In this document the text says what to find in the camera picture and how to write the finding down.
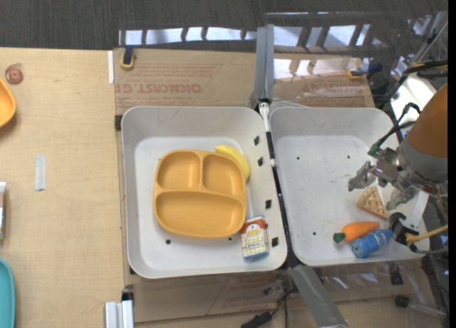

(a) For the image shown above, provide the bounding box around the small brown ring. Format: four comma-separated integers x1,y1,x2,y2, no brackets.
4,63,24,85

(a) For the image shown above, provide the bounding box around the blue bottle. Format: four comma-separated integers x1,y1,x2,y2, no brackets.
351,228,394,259

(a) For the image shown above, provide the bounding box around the white plastic tray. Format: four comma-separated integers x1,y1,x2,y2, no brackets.
120,106,289,280
268,106,432,268

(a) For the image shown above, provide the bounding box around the orange divided plate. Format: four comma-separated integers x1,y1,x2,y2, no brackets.
152,149,248,239

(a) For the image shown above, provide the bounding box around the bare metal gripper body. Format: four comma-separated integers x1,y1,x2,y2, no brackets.
371,147,435,195

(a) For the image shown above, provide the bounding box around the orange carrot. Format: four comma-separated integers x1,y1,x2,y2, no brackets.
333,221,380,244

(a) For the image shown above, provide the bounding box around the white and orange carton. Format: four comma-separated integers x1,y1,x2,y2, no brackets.
240,215,271,260

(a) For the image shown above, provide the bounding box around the teal plate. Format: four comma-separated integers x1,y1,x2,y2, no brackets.
0,257,16,328

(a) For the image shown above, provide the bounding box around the brown cardboard board, red print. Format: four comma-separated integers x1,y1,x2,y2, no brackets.
113,47,447,324

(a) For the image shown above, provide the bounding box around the black cylinder on white bracket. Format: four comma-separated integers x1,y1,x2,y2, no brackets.
388,190,429,249

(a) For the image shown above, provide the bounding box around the black block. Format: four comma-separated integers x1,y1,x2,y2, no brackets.
241,311,273,328

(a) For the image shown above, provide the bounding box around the yellow banana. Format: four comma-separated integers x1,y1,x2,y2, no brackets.
214,144,252,183

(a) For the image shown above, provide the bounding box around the pizza slice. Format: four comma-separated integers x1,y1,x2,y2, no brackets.
356,185,391,222

